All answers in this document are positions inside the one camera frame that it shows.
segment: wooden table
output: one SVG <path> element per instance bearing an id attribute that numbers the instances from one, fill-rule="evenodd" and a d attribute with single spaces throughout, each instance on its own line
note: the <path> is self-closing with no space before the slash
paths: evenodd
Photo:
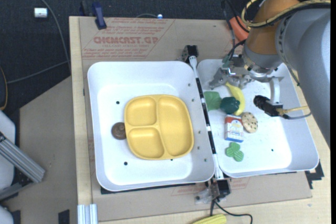
<path id="1" fill-rule="evenodd" d="M 83 96 L 84 82 L 79 21 L 80 17 L 69 18 L 72 92 L 76 145 L 77 198 L 79 205 L 89 205 L 93 203 L 93 197 L 89 166 L 86 106 L 85 97 Z M 192 29 L 188 27 L 188 25 L 194 27 L 196 23 L 204 24 L 204 29 L 207 29 L 206 26 L 208 25 L 213 25 L 213 27 L 221 25 L 221 23 L 218 21 L 212 22 L 209 20 L 205 20 L 203 22 L 195 22 L 193 20 L 185 20 L 181 24 L 181 27 L 186 27 L 186 29 L 178 29 L 179 33 L 185 33 L 187 35 L 187 33 L 190 33 L 190 31 L 192 31 Z M 212 38 L 216 39 L 218 37 L 215 37 L 214 35 L 209 35 L 209 43 L 211 43 Z M 298 91 L 298 95 L 302 105 L 304 105 L 305 99 L 302 95 L 302 92 Z M 231 207 L 228 209 L 228 211 L 235 214 L 249 213 L 253 216 L 254 223 L 331 223 L 330 150 L 312 117 L 308 118 L 308 125 L 312 132 L 313 139 L 315 141 L 320 156 L 321 166 L 324 172 L 324 177 L 322 178 L 322 180 L 313 182 L 313 190 L 311 191 L 312 197 L 308 199 Z M 214 213 L 221 214 L 222 211 L 219 209 L 215 209 Z M 103 223 L 192 223 L 200 218 L 207 216 L 209 216 L 209 210 L 200 210 L 179 214 L 141 217 L 136 219 L 105 221 Z M 247 217 L 238 218 L 227 216 L 227 220 L 228 223 L 249 223 L 249 218 Z"/>

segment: green clover-shaped toy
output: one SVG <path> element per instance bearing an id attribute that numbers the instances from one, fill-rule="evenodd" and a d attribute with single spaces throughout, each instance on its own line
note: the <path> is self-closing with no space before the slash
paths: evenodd
<path id="1" fill-rule="evenodd" d="M 236 142 L 231 142 L 230 146 L 225 149 L 225 154 L 228 157 L 233 157 L 237 162 L 244 159 L 244 153 L 240 151 L 240 145 Z"/>

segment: dark green object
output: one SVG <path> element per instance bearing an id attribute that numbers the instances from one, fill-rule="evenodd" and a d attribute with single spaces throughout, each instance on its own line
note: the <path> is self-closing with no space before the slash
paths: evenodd
<path id="1" fill-rule="evenodd" d="M 204 98 L 208 111 L 219 109 L 222 99 L 218 92 L 204 92 Z"/>
<path id="2" fill-rule="evenodd" d="M 226 114 L 233 114 L 239 109 L 240 102 L 234 97 L 224 97 L 219 108 Z"/>
<path id="3" fill-rule="evenodd" d="M 233 157 L 237 162 L 244 159 L 244 153 L 240 151 L 240 145 L 236 142 L 231 142 L 230 146 L 225 149 L 225 154 L 228 157 Z"/>

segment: table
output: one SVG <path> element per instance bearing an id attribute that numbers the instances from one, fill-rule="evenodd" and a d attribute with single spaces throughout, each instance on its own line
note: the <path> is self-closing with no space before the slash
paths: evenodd
<path id="1" fill-rule="evenodd" d="M 86 105 L 83 89 L 85 88 L 83 79 L 83 60 L 81 52 L 81 32 L 80 22 L 86 20 L 91 22 L 94 18 L 70 17 L 70 49 L 71 49 L 71 67 L 72 67 L 72 93 L 74 107 L 74 128 L 75 128 L 75 146 L 76 146 L 76 172 L 77 172 L 77 199 L 79 205 L 89 205 L 93 203 L 92 180 L 90 174 L 89 160 L 89 143 L 87 131 Z M 212 20 L 178 20 L 178 27 L 173 26 L 171 31 L 177 35 L 177 43 L 185 44 L 185 42 L 193 42 L 194 45 L 199 45 L 204 42 L 204 34 L 208 45 L 214 44 L 214 48 L 218 48 L 222 44 L 229 42 L 229 32 L 226 30 L 225 22 Z M 197 30 L 202 29 L 203 33 L 198 33 Z M 163 60 L 176 56 L 176 51 L 172 54 L 165 50 Z M 152 56 L 157 57 L 158 51 L 151 50 Z M 222 57 L 224 52 L 221 51 L 217 57 Z M 210 57 L 213 52 L 206 48 L 200 48 L 200 55 L 204 58 Z M 298 90 L 298 95 L 302 105 L 305 104 L 302 92 Z M 306 199 L 298 199 L 291 201 L 280 201 L 272 203 L 264 203 L 257 205 L 247 205 L 239 207 L 230 207 L 228 210 L 235 214 L 249 213 L 253 215 L 255 223 L 330 223 L 331 222 L 331 166 L 330 166 L 330 150 L 324 141 L 313 118 L 309 118 L 308 125 L 313 134 L 313 138 L 319 152 L 321 166 L 324 171 L 324 177 L 320 181 L 313 182 L 312 197 Z M 119 219 L 100 221 L 101 223 L 192 223 L 200 218 L 207 217 L 209 210 L 202 207 L 203 210 L 192 212 L 180 212 L 178 214 L 166 214 L 150 217 L 139 217 L 136 219 Z M 119 210 L 118 206 L 114 205 L 115 210 Z M 222 211 L 216 209 L 215 214 L 220 214 Z M 228 223 L 249 223 L 248 218 L 228 216 Z"/>

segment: yellow corn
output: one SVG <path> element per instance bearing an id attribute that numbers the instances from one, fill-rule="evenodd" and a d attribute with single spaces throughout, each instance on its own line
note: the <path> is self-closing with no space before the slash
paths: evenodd
<path id="1" fill-rule="evenodd" d="M 226 217 L 224 215 L 214 215 L 211 217 L 206 217 L 201 220 L 194 222 L 193 224 L 225 224 Z"/>

